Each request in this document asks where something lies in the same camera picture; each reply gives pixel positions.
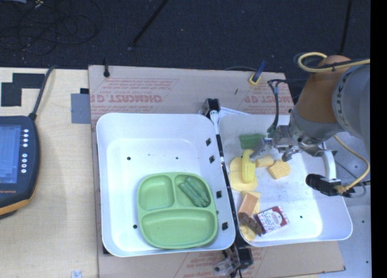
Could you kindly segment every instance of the green plate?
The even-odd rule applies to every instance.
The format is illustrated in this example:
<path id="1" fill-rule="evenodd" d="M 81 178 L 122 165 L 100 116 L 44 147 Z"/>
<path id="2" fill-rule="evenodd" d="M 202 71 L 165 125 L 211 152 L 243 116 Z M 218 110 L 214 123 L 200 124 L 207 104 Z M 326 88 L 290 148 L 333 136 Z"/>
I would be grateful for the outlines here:
<path id="1" fill-rule="evenodd" d="M 179 184 L 191 177 L 209 198 L 197 207 Z M 137 188 L 137 212 L 145 240 L 158 248 L 185 249 L 209 243 L 218 231 L 208 183 L 193 173 L 169 172 L 144 177 Z"/>

